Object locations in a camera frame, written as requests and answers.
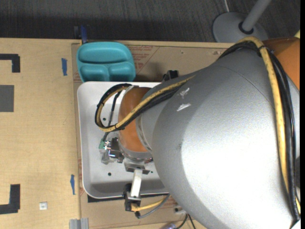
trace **black tape marking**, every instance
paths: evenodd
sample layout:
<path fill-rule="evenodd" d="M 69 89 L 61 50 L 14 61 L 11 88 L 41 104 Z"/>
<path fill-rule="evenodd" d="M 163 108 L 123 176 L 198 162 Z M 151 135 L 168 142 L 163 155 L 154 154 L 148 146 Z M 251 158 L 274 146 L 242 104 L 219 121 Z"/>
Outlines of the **black tape marking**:
<path fill-rule="evenodd" d="M 20 209 L 20 184 L 10 186 L 10 201 L 8 204 L 0 205 L 0 215 L 18 213 Z"/>
<path fill-rule="evenodd" d="M 18 54 L 0 53 L 0 60 L 11 60 L 11 72 L 20 73 L 20 56 Z"/>
<path fill-rule="evenodd" d="M 0 112 L 14 112 L 14 85 L 0 85 Z"/>

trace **gray metal bar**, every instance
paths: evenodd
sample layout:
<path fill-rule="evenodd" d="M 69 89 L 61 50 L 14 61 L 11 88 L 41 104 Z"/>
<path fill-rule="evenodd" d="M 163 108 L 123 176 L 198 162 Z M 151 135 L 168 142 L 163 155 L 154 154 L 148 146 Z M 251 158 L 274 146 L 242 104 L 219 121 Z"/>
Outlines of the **gray metal bar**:
<path fill-rule="evenodd" d="M 258 0 L 242 24 L 244 31 L 251 31 L 271 0 Z"/>
<path fill-rule="evenodd" d="M 88 218 L 71 219 L 69 221 L 69 229 L 89 229 Z"/>

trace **wire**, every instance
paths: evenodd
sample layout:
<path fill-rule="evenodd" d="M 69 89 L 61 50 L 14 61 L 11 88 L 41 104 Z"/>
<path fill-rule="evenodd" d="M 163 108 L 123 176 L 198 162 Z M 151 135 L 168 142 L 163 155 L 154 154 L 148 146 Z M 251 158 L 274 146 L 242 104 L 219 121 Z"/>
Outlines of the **wire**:
<path fill-rule="evenodd" d="M 192 217 L 190 216 L 190 214 L 188 214 L 188 216 L 189 216 L 189 218 L 190 218 L 190 220 L 191 220 L 191 224 L 192 224 L 193 228 L 196 229 L 196 227 L 195 227 L 195 225 L 194 225 L 194 223 L 193 223 Z"/>
<path fill-rule="evenodd" d="M 188 217 L 188 214 L 186 214 L 183 222 L 180 224 L 180 226 L 176 227 L 176 229 L 180 229 L 185 224 L 187 217 Z"/>
<path fill-rule="evenodd" d="M 282 176 L 286 191 L 289 195 L 292 214 L 295 220 L 299 220 L 301 215 L 301 204 L 298 197 L 295 195 L 296 192 L 293 175 L 295 163 L 295 157 L 293 157 L 293 153 L 295 152 L 295 131 L 291 97 L 286 74 L 276 57 L 272 55 L 270 51 L 266 49 L 264 44 L 255 37 L 246 37 L 241 39 L 237 44 L 231 47 L 225 55 L 243 47 L 254 48 L 253 43 L 256 47 L 254 50 L 260 53 L 268 72 L 274 98 L 278 150 Z"/>
<path fill-rule="evenodd" d="M 171 195 L 168 194 L 168 195 L 163 199 L 163 201 L 162 201 L 156 208 L 152 209 L 151 211 L 149 211 L 148 213 L 146 213 L 146 214 L 144 214 L 144 215 L 141 215 L 140 212 L 138 212 L 138 211 L 135 212 L 136 218 L 142 219 L 142 218 L 144 218 L 144 217 L 149 216 L 150 214 L 152 214 L 153 212 L 155 212 L 156 210 L 158 210 L 159 208 L 161 208 L 161 207 L 163 206 L 163 204 L 166 203 L 166 201 L 168 200 L 168 198 L 169 198 L 170 196 L 171 196 Z"/>
<path fill-rule="evenodd" d="M 110 115 L 109 115 L 108 126 L 110 126 L 110 124 L 111 124 L 113 112 L 114 112 L 114 109 L 115 109 L 115 103 L 116 103 L 117 98 L 120 96 L 120 94 L 121 94 L 121 92 L 118 92 L 118 93 L 114 96 L 114 99 L 113 99 L 113 102 L 112 102 L 112 106 L 111 106 L 111 112 L 110 112 Z M 104 137 L 102 138 L 102 141 L 103 141 L 103 142 L 106 141 L 106 138 L 107 138 L 108 134 L 109 134 L 109 132 L 105 132 Z"/>
<path fill-rule="evenodd" d="M 146 111 L 147 109 L 151 108 L 152 106 L 169 99 L 173 96 L 173 94 L 188 80 L 193 78 L 193 76 L 182 80 L 180 82 L 174 83 L 169 85 L 159 91 L 154 92 L 153 94 L 149 95 L 143 101 L 141 101 L 129 114 L 127 114 L 119 123 L 111 126 L 104 126 L 101 121 L 101 112 L 102 109 L 107 102 L 107 100 L 114 94 L 121 92 L 122 90 L 126 89 L 130 86 L 130 84 L 119 84 L 115 85 L 111 89 L 109 89 L 101 98 L 99 104 L 97 105 L 97 110 L 95 112 L 95 123 L 96 125 L 104 132 L 112 132 L 123 130 L 132 120 L 134 120 L 137 116 L 141 113 Z"/>
<path fill-rule="evenodd" d="M 158 202 L 155 202 L 155 203 L 152 203 L 152 204 L 149 204 L 149 205 L 145 205 L 145 206 L 141 206 L 141 207 L 137 206 L 136 204 L 131 204 L 132 211 L 136 212 L 136 211 L 141 211 L 141 210 L 144 210 L 144 209 L 155 207 L 155 206 L 161 204 L 166 199 L 166 197 L 167 196 L 165 196 L 164 198 L 162 198 Z"/>

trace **teal tray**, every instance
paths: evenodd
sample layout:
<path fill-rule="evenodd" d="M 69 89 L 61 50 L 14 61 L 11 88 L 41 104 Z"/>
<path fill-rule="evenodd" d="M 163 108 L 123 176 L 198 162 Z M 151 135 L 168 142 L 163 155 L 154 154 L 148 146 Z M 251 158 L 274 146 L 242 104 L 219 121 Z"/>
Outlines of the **teal tray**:
<path fill-rule="evenodd" d="M 119 42 L 88 42 L 77 50 L 83 82 L 132 82 L 135 67 L 130 50 Z"/>

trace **gray robot arm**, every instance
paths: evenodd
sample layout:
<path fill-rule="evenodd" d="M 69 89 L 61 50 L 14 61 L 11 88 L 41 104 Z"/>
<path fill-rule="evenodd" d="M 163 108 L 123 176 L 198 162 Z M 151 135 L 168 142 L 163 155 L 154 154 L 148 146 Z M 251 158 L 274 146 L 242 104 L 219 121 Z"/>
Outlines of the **gray robot arm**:
<path fill-rule="evenodd" d="M 254 51 L 238 50 L 191 75 L 174 96 L 136 119 L 161 181 L 208 229 L 290 228 L 263 60 Z M 299 156 L 300 96 L 288 81 Z"/>

